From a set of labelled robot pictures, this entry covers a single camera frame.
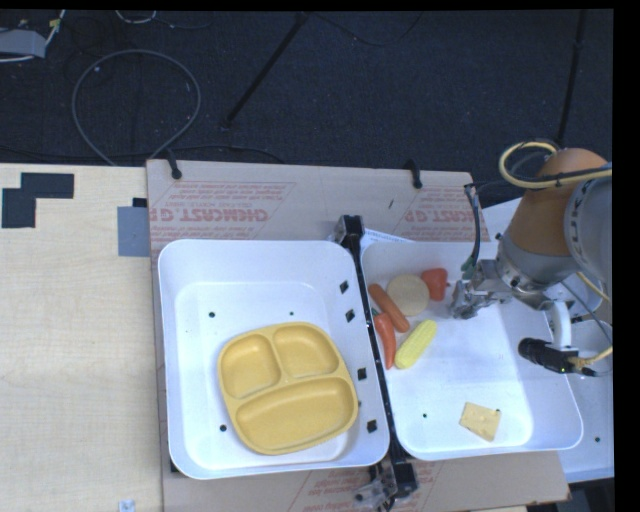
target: black mat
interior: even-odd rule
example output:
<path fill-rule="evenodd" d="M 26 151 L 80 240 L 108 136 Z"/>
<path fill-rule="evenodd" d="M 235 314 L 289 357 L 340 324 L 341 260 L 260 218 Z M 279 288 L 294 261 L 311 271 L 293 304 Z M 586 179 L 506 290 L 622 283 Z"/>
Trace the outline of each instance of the black mat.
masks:
<path fill-rule="evenodd" d="M 2 9 L 0 27 L 46 37 L 59 13 Z M 0 57 L 0 162 L 139 166 L 170 148 L 207 161 L 413 159 L 489 180 L 502 151 L 531 138 L 612 159 L 613 9 L 67 10 L 45 58 Z M 520 195 L 487 187 L 481 203 Z"/>

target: orange toy carrot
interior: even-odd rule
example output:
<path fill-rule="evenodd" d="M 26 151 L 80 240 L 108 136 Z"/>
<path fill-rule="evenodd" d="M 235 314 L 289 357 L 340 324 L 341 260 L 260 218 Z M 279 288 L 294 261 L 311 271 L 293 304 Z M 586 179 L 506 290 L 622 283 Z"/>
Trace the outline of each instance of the orange toy carrot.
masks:
<path fill-rule="evenodd" d="M 382 348 L 384 349 L 384 367 L 388 370 L 393 366 L 393 361 L 396 357 L 396 331 L 393 328 L 391 317 L 387 313 L 384 311 L 378 313 L 374 310 L 373 314 L 373 325 L 380 336 Z"/>
<path fill-rule="evenodd" d="M 396 331 L 407 332 L 411 328 L 407 317 L 402 314 L 400 308 L 391 300 L 391 297 L 387 295 L 387 292 L 384 291 L 382 286 L 377 283 L 371 284 L 369 285 L 368 291 L 371 298 L 380 306 L 380 309 L 389 315 Z"/>
<path fill-rule="evenodd" d="M 437 267 L 427 269 L 420 274 L 420 277 L 427 283 L 429 295 L 433 300 L 444 300 L 448 277 L 446 268 Z"/>

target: round bread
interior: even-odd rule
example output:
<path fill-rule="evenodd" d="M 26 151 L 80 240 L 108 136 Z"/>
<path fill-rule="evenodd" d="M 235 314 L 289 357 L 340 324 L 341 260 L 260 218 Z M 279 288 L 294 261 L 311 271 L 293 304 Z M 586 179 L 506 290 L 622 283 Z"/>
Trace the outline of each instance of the round bread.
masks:
<path fill-rule="evenodd" d="M 400 274 L 387 285 L 387 295 L 405 316 L 416 316 L 429 305 L 429 287 L 414 274 Z"/>

